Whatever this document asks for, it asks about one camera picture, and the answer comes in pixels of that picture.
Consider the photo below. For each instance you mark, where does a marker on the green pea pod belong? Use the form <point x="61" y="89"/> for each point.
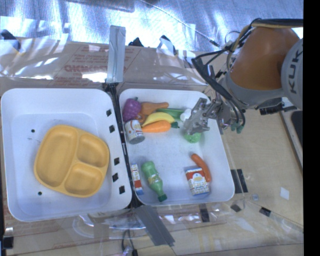
<point x="173" y="112"/>

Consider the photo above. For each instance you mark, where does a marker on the green lettuce piece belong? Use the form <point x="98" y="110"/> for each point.
<point x="192" y="138"/>

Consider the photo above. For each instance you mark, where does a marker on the brown cardboard board red print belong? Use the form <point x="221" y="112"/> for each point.
<point x="77" y="63"/>

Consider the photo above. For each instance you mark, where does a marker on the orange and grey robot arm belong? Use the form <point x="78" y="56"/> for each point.
<point x="258" y="60"/>

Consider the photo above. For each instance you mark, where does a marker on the yellow divided plate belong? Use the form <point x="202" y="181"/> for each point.
<point x="58" y="153"/>

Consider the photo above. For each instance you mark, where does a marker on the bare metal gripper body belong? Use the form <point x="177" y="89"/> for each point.
<point x="219" y="113"/>

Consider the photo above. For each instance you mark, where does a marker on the orange sausage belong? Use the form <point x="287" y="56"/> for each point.
<point x="202" y="167"/>

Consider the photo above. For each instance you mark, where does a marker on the brown chicken drumstick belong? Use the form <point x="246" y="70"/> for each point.
<point x="152" y="107"/>

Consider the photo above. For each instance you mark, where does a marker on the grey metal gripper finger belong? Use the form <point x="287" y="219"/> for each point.
<point x="200" y="107"/>
<point x="196" y="125"/>

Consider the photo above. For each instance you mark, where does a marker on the black cylinder on white bracket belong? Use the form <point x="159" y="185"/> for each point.
<point x="270" y="109"/>

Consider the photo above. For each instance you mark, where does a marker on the white plastic tray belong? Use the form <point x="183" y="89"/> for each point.
<point x="24" y="108"/>
<point x="170" y="153"/>

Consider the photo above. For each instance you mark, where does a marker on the red and white carton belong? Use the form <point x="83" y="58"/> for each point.
<point x="198" y="181"/>

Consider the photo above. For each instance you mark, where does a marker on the purple grapes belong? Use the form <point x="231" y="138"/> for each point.
<point x="130" y="108"/>

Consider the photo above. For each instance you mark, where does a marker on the white and orange can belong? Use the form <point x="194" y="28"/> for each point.
<point x="134" y="132"/>

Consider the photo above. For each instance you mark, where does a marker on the yellow banana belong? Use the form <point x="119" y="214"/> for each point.
<point x="160" y="117"/>

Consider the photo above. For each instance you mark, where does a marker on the green plastic bottle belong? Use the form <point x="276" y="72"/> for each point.
<point x="153" y="177"/>

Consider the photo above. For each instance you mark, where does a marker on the small white round object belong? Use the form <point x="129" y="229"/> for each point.
<point x="186" y="114"/>

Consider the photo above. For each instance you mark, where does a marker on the slim red white blue carton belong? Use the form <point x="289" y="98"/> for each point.
<point x="136" y="179"/>

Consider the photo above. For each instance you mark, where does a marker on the orange carrot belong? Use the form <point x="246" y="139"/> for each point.
<point x="156" y="127"/>

